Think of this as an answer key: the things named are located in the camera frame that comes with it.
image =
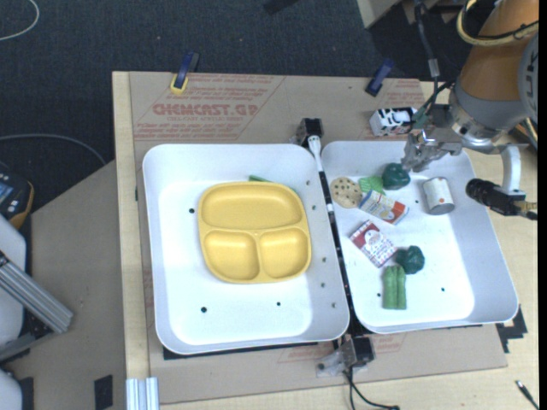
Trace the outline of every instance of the cardboard sheet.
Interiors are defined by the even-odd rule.
[[[181,97],[168,89],[171,73],[130,73],[138,205],[142,242],[150,370],[158,377],[161,402],[205,400],[343,384],[318,378],[317,360],[332,343],[166,360],[154,326],[153,281],[142,160],[163,143],[287,143],[303,118],[321,118],[323,145],[369,140],[368,119],[379,108],[420,107],[416,79],[385,79],[377,97],[362,78],[190,74]],[[405,139],[405,136],[388,137]],[[472,326],[371,335],[376,360],[357,382],[492,369],[507,362],[496,326]]]

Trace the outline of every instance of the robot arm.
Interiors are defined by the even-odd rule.
[[[469,0],[458,15],[458,32],[473,48],[450,87],[449,104],[426,102],[415,116],[401,163],[407,171],[420,172],[446,154],[459,155],[462,148],[502,155],[503,185],[474,179],[468,194],[500,214],[533,218],[530,209],[535,208],[518,190],[518,146],[496,141],[528,118],[538,122],[539,0],[497,0],[479,35],[471,37],[464,29],[465,14],[478,1]]]

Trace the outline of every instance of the blue clamp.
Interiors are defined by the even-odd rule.
[[[186,86],[188,85],[188,78],[186,77],[188,73],[193,72],[197,67],[197,62],[199,61],[199,54],[189,51],[186,53],[182,64],[180,64],[180,69],[177,74],[173,76],[171,85],[169,88],[173,94],[179,96],[184,92]]]
[[[367,88],[365,91],[371,96],[376,97],[379,93],[380,88],[382,87],[382,81],[390,73],[391,69],[395,65],[395,62],[389,58],[384,59],[381,67],[376,70],[374,77],[370,82],[368,82]]]

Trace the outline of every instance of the yellow divided plate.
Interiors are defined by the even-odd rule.
[[[285,185],[215,185],[202,194],[197,215],[205,263],[224,281],[285,281],[309,266],[306,212],[300,197]]]

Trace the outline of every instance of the silver can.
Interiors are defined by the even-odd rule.
[[[455,207],[448,180],[446,178],[437,177],[428,179],[423,184],[424,193],[426,195],[427,209],[429,214],[440,215],[447,214]]]

